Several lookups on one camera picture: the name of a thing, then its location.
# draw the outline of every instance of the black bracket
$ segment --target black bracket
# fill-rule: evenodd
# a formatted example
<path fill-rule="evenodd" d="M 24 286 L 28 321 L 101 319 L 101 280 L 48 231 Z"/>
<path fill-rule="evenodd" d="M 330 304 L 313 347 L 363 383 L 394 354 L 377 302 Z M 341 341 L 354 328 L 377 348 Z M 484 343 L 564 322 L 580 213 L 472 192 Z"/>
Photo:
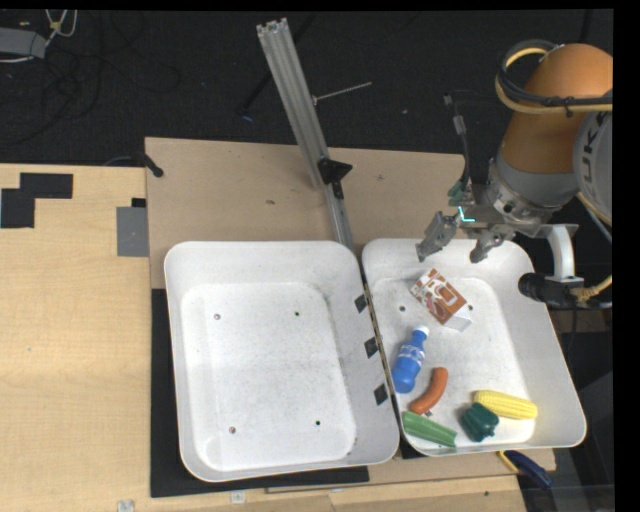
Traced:
<path fill-rule="evenodd" d="M 320 171 L 320 176 L 322 176 L 322 181 L 325 185 L 331 184 L 333 195 L 337 199 L 344 199 L 344 192 L 340 182 L 351 169 L 353 169 L 353 165 L 336 162 L 330 158 L 321 158 L 318 161 L 318 170 Z"/>

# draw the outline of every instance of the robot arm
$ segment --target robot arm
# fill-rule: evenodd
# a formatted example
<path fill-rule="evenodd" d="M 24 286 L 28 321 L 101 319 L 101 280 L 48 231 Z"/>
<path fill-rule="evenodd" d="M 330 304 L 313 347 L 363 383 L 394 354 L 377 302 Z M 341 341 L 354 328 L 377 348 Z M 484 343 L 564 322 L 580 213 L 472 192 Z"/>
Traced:
<path fill-rule="evenodd" d="M 520 88 L 508 68 L 531 54 L 542 57 Z M 577 196 L 611 225 L 613 58 L 586 44 L 525 41 L 505 54 L 495 87 L 514 114 L 489 164 L 488 182 L 473 184 L 468 172 L 463 174 L 450 191 L 457 213 L 436 214 L 416 246 L 418 258 L 423 261 L 442 249 L 458 228 L 477 240 L 472 263 L 516 232 L 546 238 L 554 253 L 554 275 L 523 276 L 521 292 L 551 305 L 584 303 L 602 288 L 584 288 L 574 275 L 570 237 L 578 226 L 547 222 Z"/>

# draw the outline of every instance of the dark green object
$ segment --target dark green object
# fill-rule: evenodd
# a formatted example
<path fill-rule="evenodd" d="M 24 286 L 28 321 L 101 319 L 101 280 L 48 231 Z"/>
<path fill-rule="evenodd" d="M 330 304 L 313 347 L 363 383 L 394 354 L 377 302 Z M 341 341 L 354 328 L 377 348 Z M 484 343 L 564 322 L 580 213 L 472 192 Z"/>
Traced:
<path fill-rule="evenodd" d="M 449 446 L 450 448 L 456 447 L 455 438 L 458 433 L 425 416 L 420 416 L 411 411 L 405 411 L 402 413 L 402 424 L 407 434 Z"/>
<path fill-rule="evenodd" d="M 484 405 L 474 402 L 464 412 L 462 418 L 460 418 L 460 423 L 467 435 L 473 441 L 479 443 L 485 437 L 493 435 L 495 428 L 500 423 L 500 418 Z"/>

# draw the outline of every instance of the white tray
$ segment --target white tray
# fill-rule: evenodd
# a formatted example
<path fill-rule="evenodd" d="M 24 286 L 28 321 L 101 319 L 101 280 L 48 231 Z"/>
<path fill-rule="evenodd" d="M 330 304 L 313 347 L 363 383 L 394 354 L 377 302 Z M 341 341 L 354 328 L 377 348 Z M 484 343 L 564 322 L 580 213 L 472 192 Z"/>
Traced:
<path fill-rule="evenodd" d="M 393 456 L 397 422 L 344 246 L 185 242 L 168 252 L 165 277 L 180 453 L 193 475 L 219 482 Z"/>
<path fill-rule="evenodd" d="M 432 408 L 431 419 L 458 432 L 457 447 L 443 447 L 403 432 L 407 441 L 431 456 L 579 444 L 586 421 L 549 313 L 544 304 L 518 290 L 520 276 L 533 271 L 526 252 L 505 242 L 473 264 L 469 253 L 475 241 L 454 239 L 420 263 L 415 249 L 418 242 L 374 240 L 362 257 L 389 367 L 415 326 L 426 324 L 430 329 L 414 390 L 396 394 L 400 412 L 424 392 L 434 367 L 449 370 L 445 393 Z M 437 268 L 473 306 L 473 323 L 462 333 L 440 325 L 409 292 L 430 267 Z M 538 418 L 500 418 L 493 437 L 474 442 L 459 418 L 478 389 L 529 398 L 538 406 Z"/>

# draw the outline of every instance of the blue bottle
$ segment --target blue bottle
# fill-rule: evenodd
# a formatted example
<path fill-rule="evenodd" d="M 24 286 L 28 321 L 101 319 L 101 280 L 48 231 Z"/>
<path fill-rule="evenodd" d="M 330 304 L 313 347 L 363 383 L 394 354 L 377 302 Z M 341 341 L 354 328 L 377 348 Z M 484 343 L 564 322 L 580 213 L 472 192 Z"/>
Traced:
<path fill-rule="evenodd" d="M 398 357 L 391 370 L 393 387 L 397 393 L 409 393 L 416 384 L 416 375 L 424 361 L 423 343 L 429 336 L 429 328 L 420 325 L 413 330 L 411 339 L 400 347 Z"/>

